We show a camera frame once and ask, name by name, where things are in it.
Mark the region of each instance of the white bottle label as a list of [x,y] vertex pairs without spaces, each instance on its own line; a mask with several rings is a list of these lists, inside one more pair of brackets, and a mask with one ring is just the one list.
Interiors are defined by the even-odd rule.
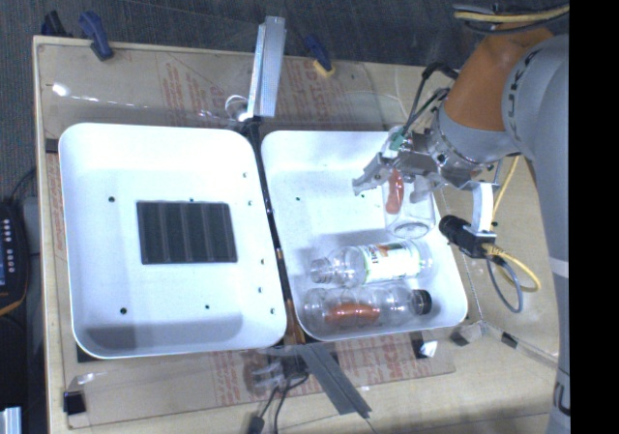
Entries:
[[392,243],[361,246],[366,262],[365,283],[403,279],[419,274],[421,260],[415,246]]

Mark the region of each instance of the black bottle cap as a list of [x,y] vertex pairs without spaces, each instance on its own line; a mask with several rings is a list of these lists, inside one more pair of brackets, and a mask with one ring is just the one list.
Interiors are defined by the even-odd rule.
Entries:
[[426,315],[432,310],[432,297],[427,290],[413,290],[408,305],[414,314]]

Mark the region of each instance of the dark vent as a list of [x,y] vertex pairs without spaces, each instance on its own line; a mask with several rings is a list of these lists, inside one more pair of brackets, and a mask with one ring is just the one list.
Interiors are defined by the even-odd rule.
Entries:
[[214,202],[137,202],[142,264],[236,262],[230,208]]

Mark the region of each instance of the black electronic device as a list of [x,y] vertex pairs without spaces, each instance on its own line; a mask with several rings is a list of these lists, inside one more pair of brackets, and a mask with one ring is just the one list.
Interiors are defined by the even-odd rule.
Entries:
[[0,203],[0,315],[26,296],[28,244],[21,217],[11,204]]

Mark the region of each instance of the white tray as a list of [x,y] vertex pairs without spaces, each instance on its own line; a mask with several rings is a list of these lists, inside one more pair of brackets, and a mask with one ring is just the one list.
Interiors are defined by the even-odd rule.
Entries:
[[[243,136],[78,124],[61,136],[59,154],[72,323],[86,352],[113,359],[261,348],[281,339],[277,260],[255,155]],[[143,265],[136,202],[190,199],[229,205],[238,261]]]
[[451,327],[467,312],[467,300],[456,260],[435,227],[423,241],[430,246],[434,274],[410,278],[412,288],[432,296],[429,315],[392,328],[359,328],[345,333],[312,332],[303,315],[303,298],[316,287],[309,278],[310,261],[332,249],[395,241],[384,228],[380,188],[355,196],[352,179],[387,138],[380,131],[274,131],[262,143],[268,190],[299,323],[316,339],[330,341],[370,335]]

